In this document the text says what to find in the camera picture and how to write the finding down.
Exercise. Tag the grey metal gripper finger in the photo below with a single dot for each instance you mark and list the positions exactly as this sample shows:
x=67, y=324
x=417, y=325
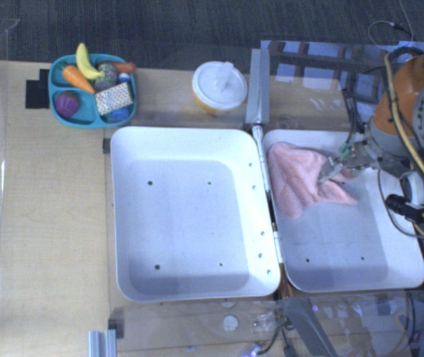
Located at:
x=329, y=169

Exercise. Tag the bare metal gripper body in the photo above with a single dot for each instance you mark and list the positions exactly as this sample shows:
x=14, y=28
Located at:
x=360, y=155

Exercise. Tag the pink cloth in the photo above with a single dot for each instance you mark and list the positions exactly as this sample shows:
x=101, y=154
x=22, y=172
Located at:
x=294, y=177

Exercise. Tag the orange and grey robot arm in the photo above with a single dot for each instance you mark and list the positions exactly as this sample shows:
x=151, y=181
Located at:
x=407, y=87

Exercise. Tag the white plastic tray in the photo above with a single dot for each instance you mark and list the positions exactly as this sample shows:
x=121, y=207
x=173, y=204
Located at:
x=338, y=247
x=189, y=214

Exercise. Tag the yellow cup with white lid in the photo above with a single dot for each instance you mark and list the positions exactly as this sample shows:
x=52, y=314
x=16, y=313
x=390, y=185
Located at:
x=219, y=84

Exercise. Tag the blue plastic bottle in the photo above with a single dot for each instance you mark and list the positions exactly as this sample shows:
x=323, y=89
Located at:
x=119, y=114

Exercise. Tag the orange-brown sausage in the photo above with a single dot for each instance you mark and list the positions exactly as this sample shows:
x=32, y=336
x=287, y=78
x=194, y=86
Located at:
x=125, y=67

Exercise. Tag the small grey can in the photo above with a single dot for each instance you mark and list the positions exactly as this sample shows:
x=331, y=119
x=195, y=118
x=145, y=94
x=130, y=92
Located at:
x=106, y=76

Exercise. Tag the blue divided plate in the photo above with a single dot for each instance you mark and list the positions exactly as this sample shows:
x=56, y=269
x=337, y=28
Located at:
x=85, y=114

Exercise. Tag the yellow banana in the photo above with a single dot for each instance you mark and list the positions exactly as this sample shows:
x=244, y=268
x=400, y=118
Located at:
x=83, y=63

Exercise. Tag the orange carrot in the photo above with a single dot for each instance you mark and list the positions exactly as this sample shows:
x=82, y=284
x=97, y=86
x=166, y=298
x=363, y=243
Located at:
x=76, y=78

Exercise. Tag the purple grapes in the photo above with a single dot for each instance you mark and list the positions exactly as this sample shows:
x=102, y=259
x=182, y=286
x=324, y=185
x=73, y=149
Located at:
x=67, y=105

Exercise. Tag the black cylinder on white bracket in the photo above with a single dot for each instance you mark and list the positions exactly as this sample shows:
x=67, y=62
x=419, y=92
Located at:
x=414, y=210

